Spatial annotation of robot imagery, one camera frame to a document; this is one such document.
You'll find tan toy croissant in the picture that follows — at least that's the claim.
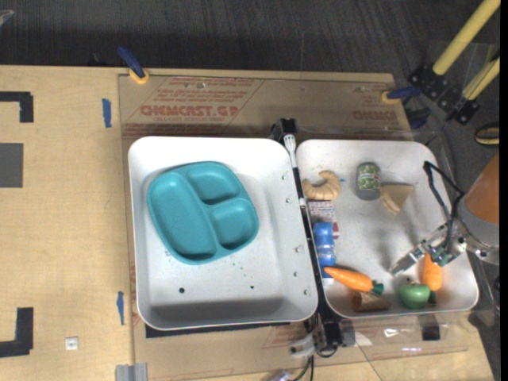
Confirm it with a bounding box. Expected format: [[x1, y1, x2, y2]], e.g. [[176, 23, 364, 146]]
[[301, 169, 343, 201]]

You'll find blue divided plate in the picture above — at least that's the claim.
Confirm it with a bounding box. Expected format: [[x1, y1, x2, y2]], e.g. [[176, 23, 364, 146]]
[[145, 160, 260, 267]]

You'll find tan toy pizza slice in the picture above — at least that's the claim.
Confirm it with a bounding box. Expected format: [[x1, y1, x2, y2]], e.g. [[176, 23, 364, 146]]
[[379, 182, 416, 217]]

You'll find brown cardboard board red print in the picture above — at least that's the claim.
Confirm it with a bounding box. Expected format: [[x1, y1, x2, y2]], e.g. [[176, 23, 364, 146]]
[[117, 68, 470, 377]]

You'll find orange toy carrot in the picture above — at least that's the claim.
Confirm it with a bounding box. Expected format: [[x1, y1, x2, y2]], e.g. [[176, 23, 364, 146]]
[[322, 265, 386, 297], [421, 252, 444, 293]]

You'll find white plastic tray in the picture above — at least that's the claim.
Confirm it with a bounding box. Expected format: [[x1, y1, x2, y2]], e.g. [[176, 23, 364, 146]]
[[295, 138, 480, 321], [127, 135, 320, 332]]

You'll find blue plastic bottle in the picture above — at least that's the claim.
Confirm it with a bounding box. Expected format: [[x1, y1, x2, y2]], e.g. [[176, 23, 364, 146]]
[[312, 221, 338, 286]]

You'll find black block with wires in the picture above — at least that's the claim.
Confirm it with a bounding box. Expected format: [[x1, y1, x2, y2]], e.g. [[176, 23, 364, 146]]
[[317, 321, 344, 351], [269, 117, 298, 143]]

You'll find small green and white can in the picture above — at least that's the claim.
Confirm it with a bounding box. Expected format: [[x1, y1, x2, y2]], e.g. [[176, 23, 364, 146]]
[[355, 162, 383, 202]]

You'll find brown toy cone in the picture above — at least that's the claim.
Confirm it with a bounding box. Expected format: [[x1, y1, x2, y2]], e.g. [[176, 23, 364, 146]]
[[351, 291, 392, 314]]

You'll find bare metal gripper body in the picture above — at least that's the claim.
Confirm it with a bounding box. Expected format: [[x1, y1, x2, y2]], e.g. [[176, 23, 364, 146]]
[[412, 217, 501, 267]]

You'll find thin black and white rod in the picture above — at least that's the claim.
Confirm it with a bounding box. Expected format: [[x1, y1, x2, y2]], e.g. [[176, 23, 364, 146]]
[[283, 133, 331, 325]]

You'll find green toy apple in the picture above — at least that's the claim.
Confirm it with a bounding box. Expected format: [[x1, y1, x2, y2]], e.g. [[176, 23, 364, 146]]
[[398, 283, 433, 310]]

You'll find red and white carton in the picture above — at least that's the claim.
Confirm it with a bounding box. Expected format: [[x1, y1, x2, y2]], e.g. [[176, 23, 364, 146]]
[[306, 199, 341, 240]]

